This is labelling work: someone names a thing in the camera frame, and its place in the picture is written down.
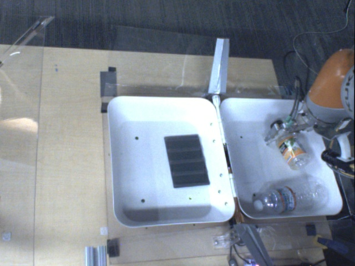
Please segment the wire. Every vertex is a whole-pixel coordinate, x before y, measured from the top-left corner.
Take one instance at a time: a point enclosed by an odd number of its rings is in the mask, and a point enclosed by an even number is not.
[[[325,259],[319,260],[319,261],[313,263],[312,266],[318,266],[319,264],[321,264],[322,262],[325,262],[325,261],[326,261]]]
[[[303,32],[303,33],[300,33],[298,35],[296,35],[294,38],[293,38],[293,42],[292,42],[292,46],[293,46],[293,50],[296,52],[298,58],[301,60],[301,62],[304,64],[304,66],[306,66],[311,72],[315,73],[317,75],[317,72],[315,72],[312,68],[310,68],[306,62],[302,59],[300,53],[297,51],[296,49],[296,45],[295,45],[295,41],[298,37],[300,37],[301,35],[304,35],[304,34],[333,34],[333,33],[339,33],[343,30],[345,30],[347,27],[348,27],[348,24],[349,24],[349,18],[348,18],[348,15],[349,15],[349,9],[350,9],[350,4],[351,4],[352,0],[349,1],[349,5],[348,5],[348,8],[346,10],[346,23],[345,23],[345,26],[341,29],[338,29],[338,30],[333,30],[331,32]]]
[[[350,173],[346,173],[346,172],[344,172],[344,171],[342,171],[342,170],[340,170],[340,169],[338,169],[338,168],[333,168],[332,170],[333,170],[334,172],[336,172],[336,173],[342,175],[342,176],[345,176],[345,177],[348,177],[348,178],[351,178],[351,179],[354,179],[354,178],[355,178],[355,175],[352,175],[352,174],[350,174]]]
[[[285,70],[285,72],[286,72],[286,75],[289,77],[289,78],[291,78],[290,77],[290,75],[289,75],[289,73],[288,73],[288,71],[287,71],[287,66],[286,66],[286,60],[287,60],[287,57],[288,57],[288,55],[290,55],[291,53],[296,53],[294,50],[292,50],[292,51],[289,51],[289,52],[287,52],[284,56],[283,56],[283,68],[284,68],[284,70]],[[308,91],[308,79],[309,79],[309,77],[310,77],[310,71],[309,71],[309,69],[308,69],[308,60],[307,60],[307,58],[304,56],[304,55],[302,55],[302,57],[303,57],[303,59],[306,61],[306,64],[307,64],[307,75],[306,75],[306,81],[305,81],[305,89],[303,89],[303,86],[301,86],[301,98],[300,98],[300,100],[303,100],[303,98],[305,97],[305,92],[307,92]]]
[[[248,261],[248,260],[246,260],[245,258],[243,258],[242,256],[240,256],[240,254],[238,253],[238,251],[237,251],[237,248],[235,247],[235,244],[233,244],[233,246],[232,246],[233,248],[234,248],[234,251],[235,251],[235,254],[237,254],[237,256],[240,258],[240,259],[242,259],[245,263],[250,263],[250,261]]]
[[[341,218],[337,219],[337,221],[341,221],[342,219],[349,219],[349,218],[351,218],[351,215],[341,217]]]
[[[296,76],[295,77],[295,91],[296,91],[295,101],[293,102],[293,107],[289,116],[285,120],[286,125],[288,126],[292,125],[292,122],[295,121],[297,116],[298,107],[300,105],[300,98],[301,98],[301,86],[302,86],[301,79],[298,76]]]

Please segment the plastic water bottle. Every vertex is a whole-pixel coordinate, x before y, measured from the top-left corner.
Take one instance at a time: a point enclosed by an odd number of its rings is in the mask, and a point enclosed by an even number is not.
[[[296,134],[284,134],[276,140],[283,158],[293,170],[298,170],[310,161],[310,156],[297,141]]]
[[[327,198],[328,191],[319,181],[299,180],[287,186],[254,193],[253,206],[258,212],[280,214],[319,208],[326,203]]]

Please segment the clear acrylic panel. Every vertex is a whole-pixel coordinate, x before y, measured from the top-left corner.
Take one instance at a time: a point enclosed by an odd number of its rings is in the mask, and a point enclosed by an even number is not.
[[[116,82],[106,91],[116,95],[207,95],[216,37],[116,26],[111,29],[109,64]],[[271,59],[230,57],[227,96],[290,98],[279,86]]]
[[[355,244],[348,239],[349,233],[352,235],[354,232],[354,223],[349,218],[339,221],[261,223],[253,227],[274,265],[313,265],[317,262],[326,265],[323,263],[324,255],[331,261],[334,261],[330,259],[332,255],[337,255],[339,262],[351,263],[354,260]],[[238,241],[231,249],[231,255],[241,265],[246,261],[255,263],[248,247]]]
[[[0,36],[21,37],[38,19],[4,16]],[[33,265],[34,204],[44,30],[0,45],[0,264]]]

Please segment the metal bracket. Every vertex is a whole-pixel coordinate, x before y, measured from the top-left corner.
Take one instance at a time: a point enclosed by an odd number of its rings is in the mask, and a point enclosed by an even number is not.
[[[351,119],[346,118],[340,121],[338,124],[332,125],[315,125],[313,128],[316,133],[320,134],[327,140],[333,140],[338,137],[340,134],[347,132],[352,132]]]
[[[85,266],[107,266],[106,246],[85,247]]]
[[[235,187],[235,179],[234,179],[233,173],[229,174],[229,181],[231,183],[233,197],[236,198],[237,197],[237,191],[236,191],[237,188]]]
[[[216,108],[218,125],[219,125],[219,128],[220,128],[222,143],[223,143],[224,146],[226,146],[226,137],[225,137],[225,133],[224,133],[222,117],[221,117],[221,111],[220,111],[220,106],[221,106],[220,96],[219,95],[213,95],[212,96],[212,103],[213,103],[213,105]]]
[[[223,94],[227,90],[229,39],[218,38],[209,85],[209,94]]]
[[[101,113],[107,113],[112,98],[117,96],[117,72],[115,67],[100,72]]]
[[[234,225],[238,236],[246,244],[250,254],[260,266],[273,266],[270,256],[262,242],[259,233],[254,225],[236,224]]]
[[[108,239],[107,240],[107,254],[109,257],[118,257],[120,256],[120,242],[118,238]]]

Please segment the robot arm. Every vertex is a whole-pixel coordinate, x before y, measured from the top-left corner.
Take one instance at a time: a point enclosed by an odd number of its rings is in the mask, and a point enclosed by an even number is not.
[[[348,134],[351,132],[349,123],[354,120],[354,50],[339,50],[326,61],[304,101],[299,100],[297,80],[295,89],[296,99],[290,115],[284,121],[271,124],[265,142],[273,142],[284,132],[314,130],[330,140],[331,145],[337,140],[341,148],[338,154],[329,147],[322,159],[334,171],[353,178],[354,158]]]

